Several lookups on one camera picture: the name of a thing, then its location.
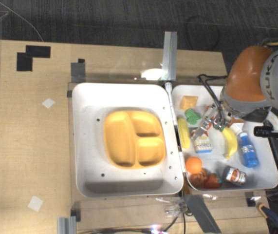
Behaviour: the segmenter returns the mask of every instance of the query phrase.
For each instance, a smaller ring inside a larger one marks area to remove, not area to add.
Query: wooden table
[[[17,72],[17,53],[26,45],[50,46],[51,57],[33,58],[32,72]],[[162,49],[0,40],[0,234],[54,234],[57,219],[70,215],[71,63],[85,59],[88,77],[132,78],[160,68],[162,55]],[[221,53],[179,50],[177,77],[200,73],[225,75]],[[46,108],[42,102],[49,98],[55,104]],[[43,200],[38,212],[28,207],[33,196]],[[223,233],[268,233],[255,208],[227,201],[211,212]],[[194,219],[188,221],[188,233],[201,233]],[[182,229],[177,223],[170,233]]]

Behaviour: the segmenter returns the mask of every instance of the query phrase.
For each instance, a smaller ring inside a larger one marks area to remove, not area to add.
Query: gray carpet
[[[228,70],[243,48],[278,38],[278,0],[0,1],[45,41],[162,48],[164,31],[177,31],[179,49],[221,51]],[[0,37],[39,40],[12,13]]]

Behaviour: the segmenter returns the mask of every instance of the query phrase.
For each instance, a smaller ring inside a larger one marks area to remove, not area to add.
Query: can
[[[234,185],[241,186],[246,182],[246,173],[228,166],[224,170],[223,178]]]

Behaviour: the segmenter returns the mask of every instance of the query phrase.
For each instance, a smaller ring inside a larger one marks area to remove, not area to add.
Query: white bottle with blue label
[[[240,133],[241,137],[241,153],[245,161],[245,166],[248,168],[256,167],[259,161],[256,157],[255,148],[250,143],[248,135],[245,132]]]

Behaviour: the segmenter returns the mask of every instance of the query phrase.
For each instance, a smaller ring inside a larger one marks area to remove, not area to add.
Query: small bottle
[[[241,152],[245,161],[245,166],[248,168],[256,167],[259,164],[259,161],[256,157],[254,146],[250,143],[247,133],[240,133],[240,137]]]

